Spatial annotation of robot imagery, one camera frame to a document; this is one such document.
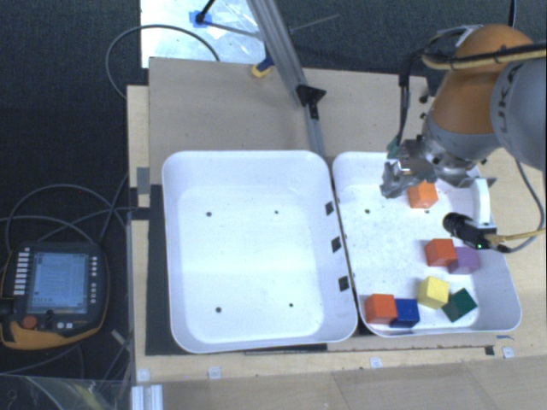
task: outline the red button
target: red button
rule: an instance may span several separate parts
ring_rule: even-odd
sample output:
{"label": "red button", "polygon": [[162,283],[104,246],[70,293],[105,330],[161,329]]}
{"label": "red button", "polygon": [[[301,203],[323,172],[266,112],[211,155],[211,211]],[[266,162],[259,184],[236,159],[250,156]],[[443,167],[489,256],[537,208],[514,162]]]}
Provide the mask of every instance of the red button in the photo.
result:
{"label": "red button", "polygon": [[25,330],[33,330],[38,326],[38,319],[36,319],[36,316],[29,314],[28,316],[25,316],[23,318],[23,320],[21,321],[21,326]]}

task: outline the green block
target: green block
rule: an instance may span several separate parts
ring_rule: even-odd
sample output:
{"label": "green block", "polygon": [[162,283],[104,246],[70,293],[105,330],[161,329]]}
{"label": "green block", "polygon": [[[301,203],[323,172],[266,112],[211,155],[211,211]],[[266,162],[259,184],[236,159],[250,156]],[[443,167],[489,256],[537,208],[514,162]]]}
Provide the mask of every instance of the green block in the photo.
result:
{"label": "green block", "polygon": [[456,322],[462,316],[465,316],[470,311],[477,307],[477,303],[465,289],[457,291],[454,295],[450,295],[448,303],[442,307],[444,313],[450,319],[450,322]]}

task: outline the cube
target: cube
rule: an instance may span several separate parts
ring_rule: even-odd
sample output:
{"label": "cube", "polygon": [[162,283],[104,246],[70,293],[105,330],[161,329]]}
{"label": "cube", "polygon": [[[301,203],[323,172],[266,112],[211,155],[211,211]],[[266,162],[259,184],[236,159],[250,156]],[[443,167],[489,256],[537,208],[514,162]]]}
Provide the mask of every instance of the cube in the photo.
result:
{"label": "cube", "polygon": [[437,189],[435,184],[429,182],[421,182],[415,187],[407,189],[407,196],[411,208],[430,208],[438,201]]}
{"label": "cube", "polygon": [[393,328],[412,328],[420,322],[418,302],[415,299],[396,299],[397,318],[390,323]]}
{"label": "cube", "polygon": [[456,248],[457,260],[448,266],[448,271],[456,275],[468,275],[479,268],[479,256],[477,251],[472,248]]}
{"label": "cube", "polygon": [[374,293],[365,301],[365,315],[369,324],[389,325],[397,318],[393,295]]}
{"label": "cube", "polygon": [[418,303],[435,310],[448,302],[450,284],[442,279],[427,277],[420,283]]}
{"label": "cube", "polygon": [[451,238],[434,238],[426,244],[424,250],[430,267],[447,267],[458,259]]}
{"label": "cube", "polygon": [[443,306],[443,311],[448,316],[448,319],[450,319],[450,322],[456,322],[476,307],[477,303],[469,295],[468,291],[461,289],[454,295],[450,295],[448,303]]}

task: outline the red block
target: red block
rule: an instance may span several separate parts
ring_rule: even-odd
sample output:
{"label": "red block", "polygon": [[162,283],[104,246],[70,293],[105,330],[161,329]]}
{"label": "red block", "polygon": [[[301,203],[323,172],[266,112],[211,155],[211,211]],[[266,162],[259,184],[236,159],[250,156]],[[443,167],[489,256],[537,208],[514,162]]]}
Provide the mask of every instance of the red block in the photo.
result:
{"label": "red block", "polygon": [[397,318],[395,297],[374,293],[365,301],[365,314],[369,324],[389,325]]}
{"label": "red block", "polygon": [[450,238],[434,238],[426,247],[427,265],[447,267],[458,259],[454,242]]}

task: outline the black bracket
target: black bracket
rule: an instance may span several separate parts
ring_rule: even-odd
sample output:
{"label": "black bracket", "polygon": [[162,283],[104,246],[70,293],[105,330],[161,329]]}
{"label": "black bracket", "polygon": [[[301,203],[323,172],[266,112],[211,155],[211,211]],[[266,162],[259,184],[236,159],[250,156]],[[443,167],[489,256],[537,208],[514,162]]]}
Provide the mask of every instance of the black bracket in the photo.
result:
{"label": "black bracket", "polygon": [[299,85],[297,86],[297,94],[302,106],[308,106],[311,118],[318,120],[319,111],[317,110],[317,103],[326,95],[326,91],[312,86]]}

